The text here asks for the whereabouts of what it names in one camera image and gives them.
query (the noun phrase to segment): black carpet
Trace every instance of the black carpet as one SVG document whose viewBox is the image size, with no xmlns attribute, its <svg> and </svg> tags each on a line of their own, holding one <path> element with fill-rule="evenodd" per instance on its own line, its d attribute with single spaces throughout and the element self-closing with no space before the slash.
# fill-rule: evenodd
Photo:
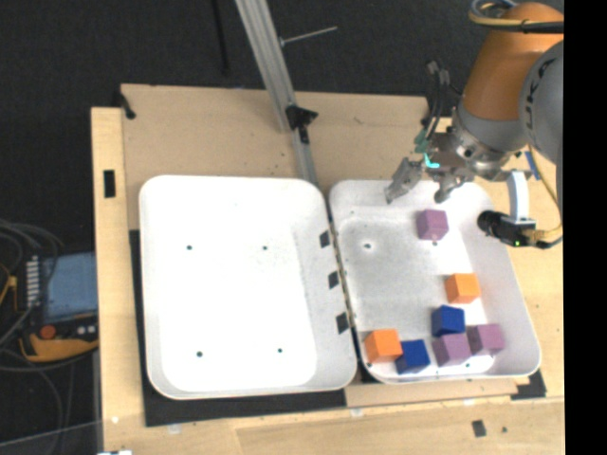
<svg viewBox="0 0 607 455">
<path fill-rule="evenodd" d="M 301 91 L 421 96 L 430 59 L 463 87 L 486 35 L 471 0 L 267 1 L 284 39 L 338 27 L 285 46 Z M 92 249 L 91 107 L 124 82 L 262 88 L 233 0 L 217 2 L 229 72 L 212 0 L 0 0 L 0 218 Z M 52 373 L 64 401 L 70 369 Z M 70 425 L 94 419 L 92 364 L 74 369 Z M 0 443 L 53 429 L 54 407 L 40 375 L 0 372 Z"/>
</svg>

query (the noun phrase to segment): black clamp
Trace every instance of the black clamp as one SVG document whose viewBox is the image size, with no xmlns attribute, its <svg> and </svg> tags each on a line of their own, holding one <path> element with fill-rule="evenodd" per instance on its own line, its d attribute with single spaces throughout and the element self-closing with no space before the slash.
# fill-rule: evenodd
<svg viewBox="0 0 607 455">
<path fill-rule="evenodd" d="M 291 130 L 297 130 L 300 133 L 300 140 L 306 145 L 310 143 L 310 137 L 307 134 L 307 125 L 309 125 L 319 114 L 315 111 L 305 110 L 291 104 L 286 107 L 286 118 Z"/>
<path fill-rule="evenodd" d="M 487 235 L 499 239 L 510 246 L 535 246 L 531 238 L 524 234 L 528 229 L 534 230 L 535 221 L 517 224 L 509 220 L 503 212 L 485 210 L 478 216 L 476 224 Z"/>
<path fill-rule="evenodd" d="M 131 108 L 129 101 L 126 99 L 126 97 L 120 91 L 116 91 L 114 93 L 114 97 L 112 99 L 112 106 L 116 106 L 118 108 L 123 108 L 124 114 L 129 119 L 135 119 L 135 117 L 137 116 L 137 114 Z"/>
</svg>

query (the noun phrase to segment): cube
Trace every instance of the cube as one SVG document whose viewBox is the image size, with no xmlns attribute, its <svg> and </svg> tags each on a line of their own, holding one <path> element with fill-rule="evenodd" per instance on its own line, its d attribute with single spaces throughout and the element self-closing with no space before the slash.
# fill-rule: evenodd
<svg viewBox="0 0 607 455">
<path fill-rule="evenodd" d="M 466 334 L 473 355 L 496 355 L 506 346 L 498 323 L 474 325 L 467 329 Z"/>
<path fill-rule="evenodd" d="M 445 334 L 466 332 L 466 315 L 459 307 L 441 305 L 432 312 L 432 335 L 441 337 Z"/>
<path fill-rule="evenodd" d="M 446 334 L 432 342 L 432 349 L 440 367 L 456 366 L 472 357 L 465 333 Z"/>
<path fill-rule="evenodd" d="M 396 372 L 418 373 L 430 365 L 430 356 L 423 339 L 400 342 L 402 356 L 396 361 Z"/>
<path fill-rule="evenodd" d="M 447 213 L 443 210 L 426 209 L 416 219 L 419 239 L 438 241 L 449 231 Z"/>
<path fill-rule="evenodd" d="M 454 273 L 445 280 L 449 303 L 472 303 L 481 296 L 476 273 Z"/>
<path fill-rule="evenodd" d="M 402 346 L 396 329 L 374 330 L 364 339 L 369 362 L 392 362 L 402 356 Z"/>
</svg>

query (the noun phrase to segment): metal rod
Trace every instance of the metal rod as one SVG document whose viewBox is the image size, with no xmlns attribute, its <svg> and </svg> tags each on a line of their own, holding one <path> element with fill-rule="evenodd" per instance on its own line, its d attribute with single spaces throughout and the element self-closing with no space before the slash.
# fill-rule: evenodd
<svg viewBox="0 0 607 455">
<path fill-rule="evenodd" d="M 306 34 L 297 35 L 295 37 L 289 37 L 288 39 L 279 38 L 279 40 L 280 40 L 281 46 L 284 47 L 286 44 L 290 44 L 292 42 L 297 42 L 297 41 L 302 41 L 303 39 L 309 39 L 310 37 L 316 37 L 318 35 L 323 35 L 328 32 L 333 32 L 334 30 L 337 30 L 337 29 L 338 29 L 337 26 L 327 27 L 327 28 L 323 28 L 321 30 L 315 30 L 314 32 L 308 32 Z"/>
<path fill-rule="evenodd" d="M 253 50 L 257 66 L 269 93 L 280 129 L 293 133 L 286 109 L 297 104 L 285 64 L 285 56 L 266 0 L 235 0 Z M 304 180 L 317 185 L 316 172 L 309 143 L 303 143 L 299 133 L 293 133 L 293 147 Z"/>
</svg>

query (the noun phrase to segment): wooden platform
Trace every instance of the wooden platform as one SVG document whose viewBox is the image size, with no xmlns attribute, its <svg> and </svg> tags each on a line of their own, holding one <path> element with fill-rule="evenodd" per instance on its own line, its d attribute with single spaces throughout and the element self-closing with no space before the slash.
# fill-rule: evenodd
<svg viewBox="0 0 607 455">
<path fill-rule="evenodd" d="M 294 177 L 297 164 L 290 137 L 277 131 L 265 91 L 125 84 L 122 93 L 134 119 L 119 108 L 91 111 L 106 450 L 564 453 L 562 246 L 510 250 L 543 351 L 532 379 L 402 386 L 356 379 L 345 390 L 344 409 L 145 427 L 128 242 L 128 231 L 138 227 L 140 186 L 160 173 Z M 389 179 L 412 150 L 426 113 L 420 97 L 298 93 L 297 98 L 300 106 L 319 113 L 309 133 L 325 194 L 343 179 Z M 540 163 L 554 184 L 554 166 Z M 522 158 L 508 165 L 527 168 Z M 112 176 L 114 191 L 106 182 Z M 506 184 L 479 184 L 497 210 L 508 211 Z M 539 227 L 555 226 L 558 210 L 541 182 L 529 181 L 529 193 Z M 530 397 L 512 400 L 525 389 Z"/>
</svg>

